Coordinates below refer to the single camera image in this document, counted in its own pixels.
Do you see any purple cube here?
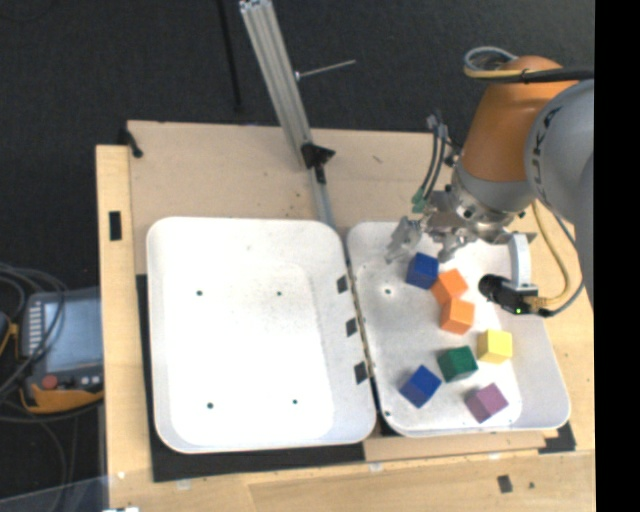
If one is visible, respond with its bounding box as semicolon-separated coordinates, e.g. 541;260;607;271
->
464;382;510;425

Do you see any yellow cube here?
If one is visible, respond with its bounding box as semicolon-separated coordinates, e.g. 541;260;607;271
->
476;329;514;365

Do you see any black cylinder on white bracket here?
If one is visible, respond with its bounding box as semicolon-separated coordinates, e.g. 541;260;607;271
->
478;233;540;316

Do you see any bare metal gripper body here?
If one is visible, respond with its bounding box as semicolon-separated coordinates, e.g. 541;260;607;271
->
422;187;539;246

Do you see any white plastic tray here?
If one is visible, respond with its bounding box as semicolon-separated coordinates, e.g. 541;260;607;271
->
145;215;377;455
345;221;572;439

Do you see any green cube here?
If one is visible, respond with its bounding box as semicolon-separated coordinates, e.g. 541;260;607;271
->
436;345;480;384

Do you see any orange cube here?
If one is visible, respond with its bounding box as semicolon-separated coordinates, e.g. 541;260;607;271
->
439;298;476;336
430;268;470;305

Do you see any blue cube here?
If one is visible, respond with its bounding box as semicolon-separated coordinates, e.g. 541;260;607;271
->
405;251;440;291
398;364;443;409

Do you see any pale wood board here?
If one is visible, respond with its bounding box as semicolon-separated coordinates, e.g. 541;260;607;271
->
125;119;596;462

